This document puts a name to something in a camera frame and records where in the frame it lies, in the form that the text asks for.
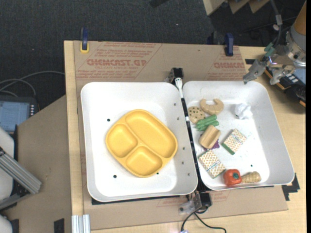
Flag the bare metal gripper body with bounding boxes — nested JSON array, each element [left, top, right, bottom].
[[265, 48, 306, 74]]

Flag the white crumpled lump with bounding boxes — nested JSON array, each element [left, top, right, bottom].
[[234, 102, 254, 120]]

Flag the tan toy croissant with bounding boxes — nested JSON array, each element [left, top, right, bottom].
[[199, 98, 225, 115]]

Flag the white plastic tray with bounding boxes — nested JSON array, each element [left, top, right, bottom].
[[80, 81, 199, 203], [181, 80, 295, 191]]

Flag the green toy beans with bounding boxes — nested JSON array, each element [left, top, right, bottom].
[[195, 114, 220, 132]]

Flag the patterned carton green edge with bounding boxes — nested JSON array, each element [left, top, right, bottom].
[[221, 128, 248, 156]]

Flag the tan chocolate chip biscuit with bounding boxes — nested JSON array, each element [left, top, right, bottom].
[[187, 105, 206, 124]]

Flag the tan toy bread roll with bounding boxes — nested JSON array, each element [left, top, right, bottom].
[[199, 124, 222, 150]]

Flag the thin black and white rod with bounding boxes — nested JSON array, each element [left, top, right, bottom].
[[174, 77, 201, 193]]

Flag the brown cardboard board red print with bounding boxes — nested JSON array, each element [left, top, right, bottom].
[[72, 40, 290, 231]]

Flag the patterned carton white edge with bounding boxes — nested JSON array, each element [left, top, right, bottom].
[[197, 149, 227, 179]]

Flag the tan toy waffle cone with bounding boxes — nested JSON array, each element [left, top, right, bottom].
[[240, 171, 262, 184]]

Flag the orange toy pepper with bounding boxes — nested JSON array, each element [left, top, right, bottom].
[[223, 168, 242, 187]]

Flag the yellow divided plate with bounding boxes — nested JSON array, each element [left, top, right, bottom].
[[105, 109, 179, 179]]

